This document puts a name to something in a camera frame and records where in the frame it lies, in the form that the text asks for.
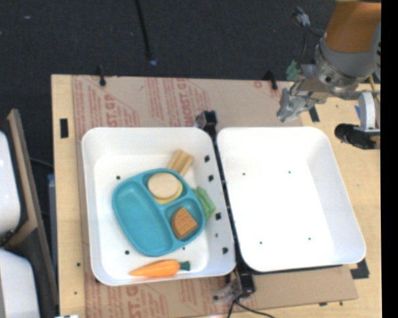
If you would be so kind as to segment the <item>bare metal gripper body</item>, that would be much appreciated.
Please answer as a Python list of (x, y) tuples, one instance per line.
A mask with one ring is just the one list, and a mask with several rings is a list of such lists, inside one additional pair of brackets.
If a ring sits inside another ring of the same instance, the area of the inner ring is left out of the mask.
[(318, 53), (313, 63), (300, 64), (290, 88), (290, 96), (301, 97), (308, 102), (325, 102), (328, 97), (343, 100), (357, 100), (360, 81), (336, 69)]

